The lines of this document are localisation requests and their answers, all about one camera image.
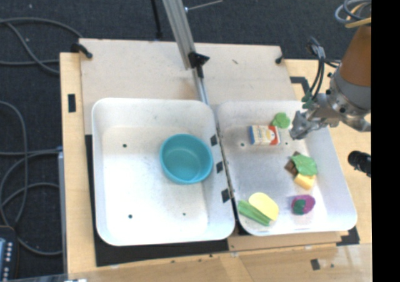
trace metal pole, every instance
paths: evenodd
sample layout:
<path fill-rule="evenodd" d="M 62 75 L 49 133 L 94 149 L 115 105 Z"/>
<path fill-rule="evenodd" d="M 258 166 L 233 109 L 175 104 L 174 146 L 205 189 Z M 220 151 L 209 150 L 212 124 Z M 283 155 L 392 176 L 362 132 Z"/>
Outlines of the metal pole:
<path fill-rule="evenodd" d="M 189 54 L 196 52 L 192 33 L 189 27 L 186 11 L 182 0 L 162 0 L 167 12 L 168 20 L 174 33 L 179 52 L 186 69 L 192 68 Z M 203 78 L 198 76 L 196 69 L 193 70 L 194 82 L 202 102 L 208 104 L 208 96 L 204 86 Z"/>

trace teal plastic bowl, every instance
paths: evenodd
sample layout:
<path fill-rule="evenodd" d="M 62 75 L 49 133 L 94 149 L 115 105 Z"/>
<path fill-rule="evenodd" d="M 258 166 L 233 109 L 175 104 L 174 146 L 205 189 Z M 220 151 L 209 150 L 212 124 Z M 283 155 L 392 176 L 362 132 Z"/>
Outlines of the teal plastic bowl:
<path fill-rule="evenodd" d="M 190 134 L 175 134 L 163 142 L 160 162 L 167 178 L 179 184 L 193 184 L 206 179 L 213 168 L 208 146 Z"/>

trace wooden table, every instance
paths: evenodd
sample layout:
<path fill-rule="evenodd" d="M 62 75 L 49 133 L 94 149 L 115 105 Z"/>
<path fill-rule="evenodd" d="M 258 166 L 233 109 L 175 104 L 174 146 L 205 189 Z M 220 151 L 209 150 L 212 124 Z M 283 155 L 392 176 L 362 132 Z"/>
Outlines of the wooden table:
<path fill-rule="evenodd" d="M 101 43 L 84 40 L 83 43 L 85 42 L 86 45 L 91 45 L 91 42 Z M 199 49 L 212 50 L 214 46 L 215 44 L 200 44 Z M 252 66 L 252 61 L 260 62 L 259 58 L 253 56 L 249 46 L 234 47 L 246 49 L 247 66 Z M 271 56 L 277 58 L 280 50 L 278 47 L 265 46 L 254 49 L 255 53 L 260 50 L 268 53 L 270 50 L 270 55 L 266 56 L 269 60 Z M 131 281 L 134 274 L 136 281 L 156 281 L 157 276 L 162 276 L 166 281 L 176 281 L 179 278 L 204 281 L 208 277 L 213 281 L 264 281 L 267 276 L 280 281 L 280 278 L 288 274 L 294 281 L 311 281 L 312 277 L 316 281 L 329 281 L 329 278 L 348 281 L 352 280 L 349 278 L 352 274 L 358 274 L 360 281 L 369 281 L 372 268 L 371 180 L 353 170 L 347 162 L 347 156 L 355 149 L 371 152 L 371 140 L 370 134 L 358 133 L 345 125 L 331 129 L 331 135 L 357 209 L 360 245 L 336 247 L 336 242 L 341 240 L 342 235 L 346 235 L 345 232 L 304 234 L 301 242 L 293 234 L 266 238 L 233 234 L 228 239 L 229 245 L 233 246 L 230 252 L 97 267 L 84 143 L 81 65 L 85 59 L 82 54 L 62 53 L 60 60 L 66 255 L 67 272 L 71 278 L 90 277 L 91 281 L 108 281 L 113 276 L 119 281 Z M 317 68 L 315 61 L 305 60 L 285 60 L 280 66 L 287 76 L 302 76 L 310 81 L 313 80 Z M 300 85 L 293 85 L 293 90 L 298 99 L 303 95 Z M 70 94 L 74 94 L 76 103 L 73 112 L 69 112 Z"/>

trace black clamp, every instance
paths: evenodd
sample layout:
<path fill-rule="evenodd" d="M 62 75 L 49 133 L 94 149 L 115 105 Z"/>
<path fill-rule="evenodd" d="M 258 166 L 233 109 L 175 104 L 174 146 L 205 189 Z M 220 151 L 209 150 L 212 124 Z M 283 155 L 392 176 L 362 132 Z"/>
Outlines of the black clamp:
<path fill-rule="evenodd" d="M 82 52 L 88 59 L 93 57 L 93 54 L 90 53 L 82 44 L 80 43 L 73 43 L 71 45 L 71 52 L 72 53 L 79 53 Z"/>
<path fill-rule="evenodd" d="M 203 73 L 203 65 L 209 60 L 210 58 L 208 56 L 198 54 L 196 52 L 190 52 L 189 53 L 189 62 L 191 67 L 194 69 L 197 69 L 197 75 L 199 78 L 204 78 L 204 73 Z"/>

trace black floor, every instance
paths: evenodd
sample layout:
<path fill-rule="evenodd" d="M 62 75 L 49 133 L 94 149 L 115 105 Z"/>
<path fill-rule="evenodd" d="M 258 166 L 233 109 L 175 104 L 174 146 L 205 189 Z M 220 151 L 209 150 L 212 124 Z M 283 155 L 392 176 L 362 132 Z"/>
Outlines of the black floor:
<path fill-rule="evenodd" d="M 183 0 L 187 7 L 215 0 Z M 344 0 L 223 0 L 188 14 L 195 42 L 279 45 L 285 58 L 311 58 L 305 45 L 314 36 L 330 58 L 340 59 L 354 31 L 334 18 Z M 163 40 L 173 41 L 161 0 Z M 147 39 L 156 37 L 150 0 L 0 0 L 0 19 L 34 17 L 71 26 L 86 38 Z M 57 59 L 70 50 L 77 34 L 40 22 L 13 22 L 38 59 Z M 31 61 L 15 32 L 0 23 L 0 61 Z M 53 71 L 57 64 L 48 64 Z M 12 104 L 22 115 L 28 150 L 62 145 L 59 78 L 39 65 L 0 64 L 0 101 Z M 0 105 L 0 152 L 24 151 L 19 118 Z M 0 155 L 0 180 L 23 156 Z M 1 187 L 2 202 L 24 186 L 24 164 L 10 173 Z M 58 182 L 56 155 L 38 156 L 29 163 L 29 183 Z M 4 206 L 10 225 L 23 202 L 20 194 Z M 59 195 L 42 186 L 29 190 L 16 230 L 21 240 L 39 251 L 61 247 Z M 20 250 L 18 277 L 62 273 L 60 256 L 43 256 Z"/>

